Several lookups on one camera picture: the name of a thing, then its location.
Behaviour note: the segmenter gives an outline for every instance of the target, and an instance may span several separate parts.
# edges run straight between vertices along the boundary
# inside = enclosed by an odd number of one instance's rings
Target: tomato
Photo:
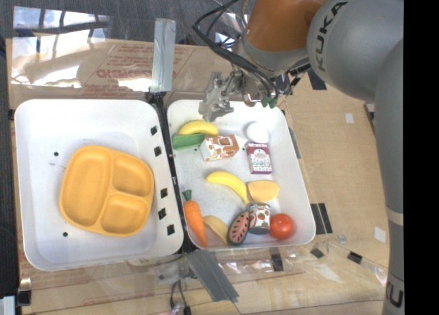
[[[294,230],[294,222],[286,213],[278,213],[270,218],[270,235],[283,240]]]

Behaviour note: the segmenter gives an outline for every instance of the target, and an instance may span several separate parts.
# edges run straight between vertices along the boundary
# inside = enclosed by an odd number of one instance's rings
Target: orange carrot
[[[197,202],[192,200],[192,191],[189,189],[183,192],[186,203],[183,206],[185,210],[186,220],[189,223],[192,231],[197,235],[204,247],[207,247],[207,234],[204,225],[203,216],[201,214],[200,206]]]

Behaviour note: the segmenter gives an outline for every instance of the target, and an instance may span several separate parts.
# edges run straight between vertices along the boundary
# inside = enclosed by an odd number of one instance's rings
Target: orange plate
[[[98,145],[75,152],[60,194],[64,218],[88,231],[127,237],[150,216],[154,175],[135,156]]]

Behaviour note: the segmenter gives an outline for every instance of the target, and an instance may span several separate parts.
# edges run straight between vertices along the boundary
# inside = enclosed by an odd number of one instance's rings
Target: white egg
[[[252,122],[247,127],[247,138],[253,143],[268,143],[269,134],[267,128],[259,122]]]

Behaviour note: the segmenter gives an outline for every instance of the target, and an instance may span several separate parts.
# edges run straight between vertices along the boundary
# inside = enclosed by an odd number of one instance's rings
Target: can label
[[[250,206],[250,226],[248,232],[265,235],[270,232],[270,206],[265,203]]]

